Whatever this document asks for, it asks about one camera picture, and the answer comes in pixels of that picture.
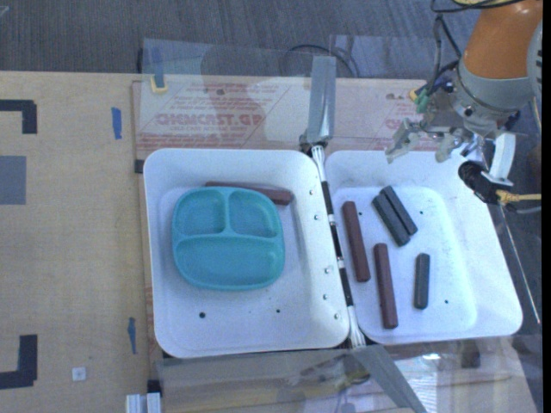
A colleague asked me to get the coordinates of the dark grey rectangular bar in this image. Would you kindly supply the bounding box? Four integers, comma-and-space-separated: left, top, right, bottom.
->
381, 184, 419, 237
412, 252, 431, 311
371, 193, 412, 248

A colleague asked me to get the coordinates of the thin black and white rod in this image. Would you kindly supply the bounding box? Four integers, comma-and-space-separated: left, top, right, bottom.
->
310, 144, 367, 349

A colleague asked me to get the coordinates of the white plastic tray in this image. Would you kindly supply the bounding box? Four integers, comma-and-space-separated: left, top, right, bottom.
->
142, 147, 351, 360
323, 149, 524, 347

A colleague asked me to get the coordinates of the teal divided plate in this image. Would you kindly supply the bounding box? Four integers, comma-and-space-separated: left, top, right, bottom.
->
170, 186, 287, 293

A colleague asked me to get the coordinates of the black cylinder on white bracket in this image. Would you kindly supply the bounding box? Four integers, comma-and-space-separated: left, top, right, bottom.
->
457, 133, 517, 206

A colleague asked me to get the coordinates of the brown cardboard board red print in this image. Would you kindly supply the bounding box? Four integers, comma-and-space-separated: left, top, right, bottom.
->
131, 73, 524, 404

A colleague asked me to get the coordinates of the brown rectangular bar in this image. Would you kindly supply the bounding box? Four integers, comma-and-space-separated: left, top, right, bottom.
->
372, 242, 400, 330
341, 200, 372, 284
204, 180, 296, 207

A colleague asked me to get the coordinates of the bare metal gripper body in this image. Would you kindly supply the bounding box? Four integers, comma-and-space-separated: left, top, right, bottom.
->
419, 95, 518, 138

